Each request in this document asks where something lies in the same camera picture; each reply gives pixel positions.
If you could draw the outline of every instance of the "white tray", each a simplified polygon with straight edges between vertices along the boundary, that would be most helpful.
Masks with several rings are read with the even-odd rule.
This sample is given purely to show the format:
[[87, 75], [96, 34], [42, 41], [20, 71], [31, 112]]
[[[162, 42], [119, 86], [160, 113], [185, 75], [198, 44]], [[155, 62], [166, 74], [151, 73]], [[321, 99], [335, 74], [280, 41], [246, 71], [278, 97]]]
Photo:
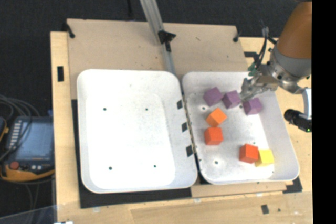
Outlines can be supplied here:
[[166, 71], [86, 70], [78, 77], [77, 95], [81, 176], [90, 191], [195, 183], [197, 167], [177, 77]]
[[[221, 101], [208, 107], [203, 94], [218, 87], [222, 93], [241, 91], [247, 72], [191, 72], [183, 78], [188, 116], [202, 176], [211, 184], [293, 180], [299, 174], [299, 164], [287, 133], [283, 115], [274, 92], [259, 95], [263, 110], [247, 116], [241, 106], [226, 109]], [[204, 131], [209, 127], [206, 117], [221, 108], [227, 120], [219, 127], [224, 141], [218, 146], [204, 142]], [[239, 160], [239, 148], [245, 143], [272, 150], [275, 163], [256, 167]]]

